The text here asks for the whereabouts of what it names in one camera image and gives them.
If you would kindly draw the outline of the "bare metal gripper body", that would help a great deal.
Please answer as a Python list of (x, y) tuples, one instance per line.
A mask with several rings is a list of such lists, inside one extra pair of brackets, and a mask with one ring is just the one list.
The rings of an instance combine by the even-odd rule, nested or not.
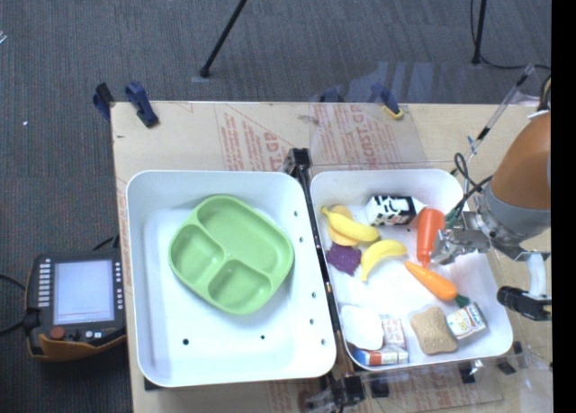
[(491, 241), (473, 211), (451, 215), (446, 221), (444, 251), (447, 254), (486, 253), (490, 247)]

